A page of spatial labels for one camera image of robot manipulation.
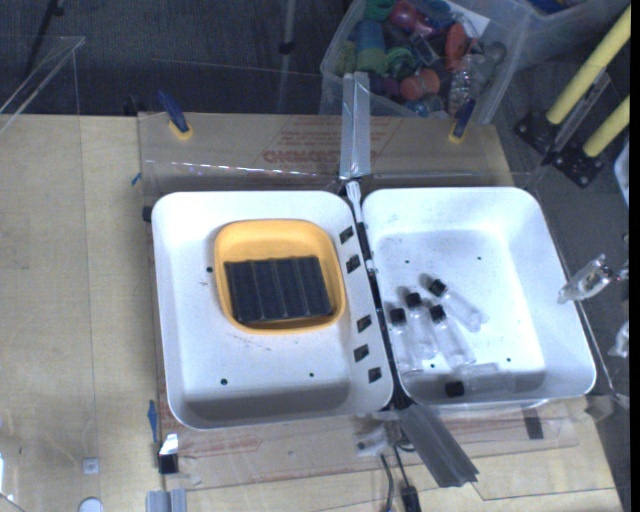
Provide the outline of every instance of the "black bottle cap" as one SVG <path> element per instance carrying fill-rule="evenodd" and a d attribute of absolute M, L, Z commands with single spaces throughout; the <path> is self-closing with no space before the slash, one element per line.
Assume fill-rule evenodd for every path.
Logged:
<path fill-rule="evenodd" d="M 447 318 L 447 314 L 444 312 L 444 308 L 439 304 L 437 306 L 429 308 L 429 313 L 431 313 L 431 319 L 435 323 L 442 322 L 445 318 Z"/>
<path fill-rule="evenodd" d="M 407 323 L 407 315 L 405 315 L 402 308 L 392 309 L 389 315 L 391 316 L 391 325 L 404 325 Z"/>
<path fill-rule="evenodd" d="M 464 384 L 459 380 L 447 382 L 444 385 L 444 392 L 449 398 L 464 396 Z"/>
<path fill-rule="evenodd" d="M 420 294 L 416 292 L 410 293 L 409 295 L 407 295 L 405 300 L 407 301 L 407 307 L 409 309 L 417 308 L 418 306 L 422 305 L 422 299 L 420 298 Z"/>
<path fill-rule="evenodd" d="M 436 279 L 433 283 L 429 285 L 429 291 L 433 293 L 436 297 L 440 297 L 447 290 L 447 285 L 444 284 L 440 279 Z"/>

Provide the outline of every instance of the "white plastic tray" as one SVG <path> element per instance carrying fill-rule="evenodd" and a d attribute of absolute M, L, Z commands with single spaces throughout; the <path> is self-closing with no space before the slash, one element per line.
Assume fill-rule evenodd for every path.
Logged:
<path fill-rule="evenodd" d="M 516 188 L 379 190 L 363 204 L 387 318 L 404 296 L 429 299 L 424 276 L 440 278 L 489 315 L 478 333 L 463 330 L 478 358 L 515 377 L 491 401 L 530 402 L 580 396 L 596 371 L 573 303 L 559 305 L 566 282 L 536 200 Z M 486 401 L 444 392 L 451 369 L 441 355 L 402 381 L 417 402 Z"/>
<path fill-rule="evenodd" d="M 296 335 L 252 335 L 224 316 L 211 272 L 217 232 L 230 222 L 274 218 L 314 222 L 330 236 L 347 295 L 335 324 Z M 388 403 L 393 383 L 381 329 L 351 210 L 338 196 L 174 193 L 154 206 L 152 227 L 168 401 L 185 425 L 358 415 Z M 342 243 L 340 233 L 349 227 L 354 236 Z M 354 255 L 361 265 L 347 273 Z M 357 321 L 366 316 L 371 325 L 359 332 Z"/>

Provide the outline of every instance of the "green object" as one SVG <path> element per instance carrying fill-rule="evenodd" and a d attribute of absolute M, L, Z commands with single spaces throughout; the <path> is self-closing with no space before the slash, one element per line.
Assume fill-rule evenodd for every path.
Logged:
<path fill-rule="evenodd" d="M 411 76 L 416 70 L 416 59 L 411 50 L 396 46 L 387 52 L 389 74 L 398 81 Z"/>
<path fill-rule="evenodd" d="M 334 72 L 337 76 L 353 73 L 356 70 L 356 43 L 345 41 L 336 59 Z"/>
<path fill-rule="evenodd" d="M 367 0 L 362 19 L 385 21 L 395 4 L 395 0 Z"/>
<path fill-rule="evenodd" d="M 365 48 L 356 55 L 358 71 L 373 71 L 379 75 L 386 74 L 389 69 L 387 54 L 382 48 Z"/>

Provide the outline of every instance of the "yellow pole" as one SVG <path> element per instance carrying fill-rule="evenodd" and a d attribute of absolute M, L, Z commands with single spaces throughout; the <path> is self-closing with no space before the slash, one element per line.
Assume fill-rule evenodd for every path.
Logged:
<path fill-rule="evenodd" d="M 551 124 L 559 125 L 562 123 L 575 104 L 591 87 L 598 74 L 609 65 L 630 37 L 631 4 L 547 111 L 546 117 Z"/>
<path fill-rule="evenodd" d="M 584 143 L 582 150 L 585 155 L 595 158 L 606 148 L 618 134 L 629 125 L 631 115 L 631 95 L 627 96 L 618 108 L 607 117 L 589 140 Z"/>

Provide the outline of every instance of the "wooden surface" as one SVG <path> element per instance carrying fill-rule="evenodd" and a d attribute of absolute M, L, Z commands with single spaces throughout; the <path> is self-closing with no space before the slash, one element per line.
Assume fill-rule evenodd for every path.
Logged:
<path fill-rule="evenodd" d="M 24 116 L 0 137 L 2 490 L 26 512 L 76 510 L 90 495 L 106 512 L 144 510 L 166 484 L 146 415 L 157 386 L 139 170 L 133 118 Z M 474 458 L 473 486 L 435 489 L 411 466 L 423 510 L 621 510 L 584 400 L 567 409 L 575 442 Z M 99 473 L 83 473 L 87 457 Z M 379 511 L 386 485 L 374 469 L 194 488 L 188 510 Z"/>

